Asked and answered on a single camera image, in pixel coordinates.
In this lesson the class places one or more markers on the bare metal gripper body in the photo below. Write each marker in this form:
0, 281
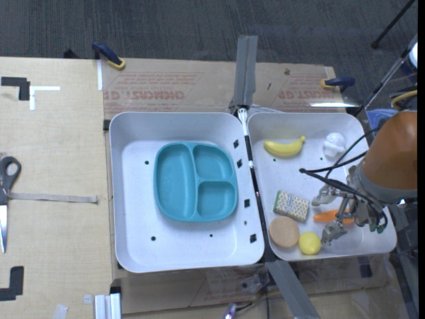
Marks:
359, 204

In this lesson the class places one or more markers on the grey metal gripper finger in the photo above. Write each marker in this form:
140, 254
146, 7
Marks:
321, 198
332, 232

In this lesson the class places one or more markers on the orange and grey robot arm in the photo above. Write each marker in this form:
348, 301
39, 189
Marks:
393, 158

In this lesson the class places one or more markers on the orange carrot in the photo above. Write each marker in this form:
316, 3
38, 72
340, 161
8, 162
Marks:
324, 216

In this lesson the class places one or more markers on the yellow lemon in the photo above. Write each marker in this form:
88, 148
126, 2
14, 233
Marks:
309, 243

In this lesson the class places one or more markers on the green and orange patterned packet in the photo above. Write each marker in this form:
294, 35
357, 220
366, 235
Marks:
290, 205

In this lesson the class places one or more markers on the white plastic tray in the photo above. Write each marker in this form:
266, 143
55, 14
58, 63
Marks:
292, 174
139, 218

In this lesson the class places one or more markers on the tan round biscuit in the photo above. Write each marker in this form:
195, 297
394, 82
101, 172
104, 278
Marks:
284, 232

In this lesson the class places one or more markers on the white crumpled figure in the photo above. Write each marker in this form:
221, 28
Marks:
333, 146

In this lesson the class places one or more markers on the yellow banana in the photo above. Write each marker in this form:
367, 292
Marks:
284, 148

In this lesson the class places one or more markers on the thin black and white rod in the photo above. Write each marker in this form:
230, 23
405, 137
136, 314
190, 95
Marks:
248, 145

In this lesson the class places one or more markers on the blue divided plate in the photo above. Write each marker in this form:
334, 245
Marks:
176, 181

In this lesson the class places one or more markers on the brown cardboard board red print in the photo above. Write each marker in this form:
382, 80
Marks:
172, 88

